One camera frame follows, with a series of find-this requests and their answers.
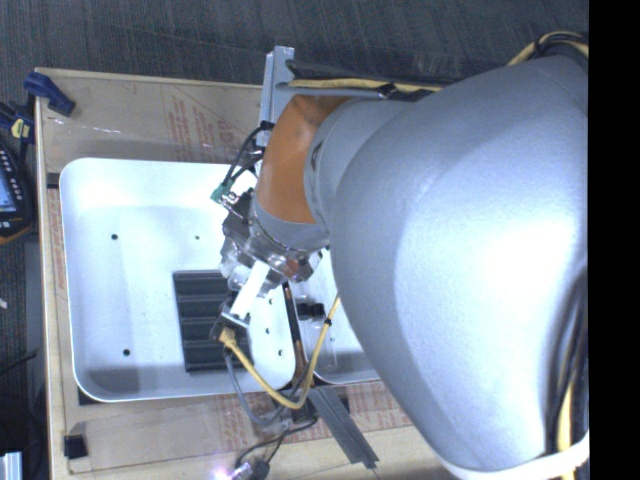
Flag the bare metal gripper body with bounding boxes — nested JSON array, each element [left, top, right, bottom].
[[218, 190, 325, 289]]

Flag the black ribbed rectangular block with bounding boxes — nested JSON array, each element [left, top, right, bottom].
[[172, 269, 254, 374]]

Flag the thin black rod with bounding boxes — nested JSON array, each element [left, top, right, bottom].
[[281, 281, 307, 390]]

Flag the white plastic tray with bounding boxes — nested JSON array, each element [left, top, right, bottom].
[[58, 156, 297, 403], [292, 248, 382, 385]]

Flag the brown cardboard board, red print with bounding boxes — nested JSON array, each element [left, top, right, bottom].
[[33, 66, 447, 480]]

